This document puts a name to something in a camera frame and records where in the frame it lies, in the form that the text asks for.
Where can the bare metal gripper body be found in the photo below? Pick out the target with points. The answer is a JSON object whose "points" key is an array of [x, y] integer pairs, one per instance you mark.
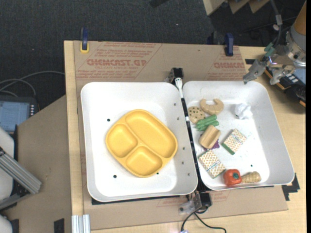
{"points": [[284, 62]]}

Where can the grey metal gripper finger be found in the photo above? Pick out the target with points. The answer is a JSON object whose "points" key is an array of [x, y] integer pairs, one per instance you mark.
{"points": [[255, 70], [276, 76]]}

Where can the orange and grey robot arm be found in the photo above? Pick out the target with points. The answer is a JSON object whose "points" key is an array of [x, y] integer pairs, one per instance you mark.
{"points": [[300, 21]]}

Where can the white crumpled lump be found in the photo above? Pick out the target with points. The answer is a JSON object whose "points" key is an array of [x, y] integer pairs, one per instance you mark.
{"points": [[243, 111]]}

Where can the tan toy croissant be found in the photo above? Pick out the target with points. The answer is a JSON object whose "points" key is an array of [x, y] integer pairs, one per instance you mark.
{"points": [[209, 108]]}

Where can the white plastic tray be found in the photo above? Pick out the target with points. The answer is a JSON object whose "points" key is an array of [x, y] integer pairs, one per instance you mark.
{"points": [[136, 188], [267, 142]]}

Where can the green toy beans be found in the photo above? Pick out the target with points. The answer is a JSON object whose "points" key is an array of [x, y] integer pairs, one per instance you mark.
{"points": [[206, 123]]}

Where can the patterned carton green edge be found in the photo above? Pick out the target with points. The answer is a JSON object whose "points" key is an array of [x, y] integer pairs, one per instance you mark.
{"points": [[235, 141]]}

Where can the tan chocolate chip biscuit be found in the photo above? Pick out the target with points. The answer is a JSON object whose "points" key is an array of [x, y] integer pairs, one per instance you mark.
{"points": [[195, 114]]}

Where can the tan toy bread roll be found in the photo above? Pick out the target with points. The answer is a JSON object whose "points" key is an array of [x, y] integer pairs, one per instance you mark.
{"points": [[209, 137]]}

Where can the thin black and white rod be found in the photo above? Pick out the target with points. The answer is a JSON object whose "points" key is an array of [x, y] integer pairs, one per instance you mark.
{"points": [[187, 116]]}

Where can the purple toy grapes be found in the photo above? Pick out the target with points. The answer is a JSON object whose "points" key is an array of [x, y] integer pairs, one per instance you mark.
{"points": [[217, 145]]}

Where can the brown cardboard board red print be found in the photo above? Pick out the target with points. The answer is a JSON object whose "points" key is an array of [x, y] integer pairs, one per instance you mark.
{"points": [[155, 57]]}

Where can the patterned carton white edge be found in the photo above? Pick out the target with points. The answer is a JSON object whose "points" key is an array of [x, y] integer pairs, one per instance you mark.
{"points": [[212, 164]]}

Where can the tan toy waffle cone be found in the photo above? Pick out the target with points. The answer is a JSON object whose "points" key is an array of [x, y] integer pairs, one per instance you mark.
{"points": [[252, 177]]}

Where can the orange toy pepper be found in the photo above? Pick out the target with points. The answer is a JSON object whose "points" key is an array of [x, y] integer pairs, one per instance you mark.
{"points": [[232, 177]]}

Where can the yellow divided plate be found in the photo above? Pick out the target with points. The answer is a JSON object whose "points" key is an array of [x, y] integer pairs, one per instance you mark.
{"points": [[145, 127]]}

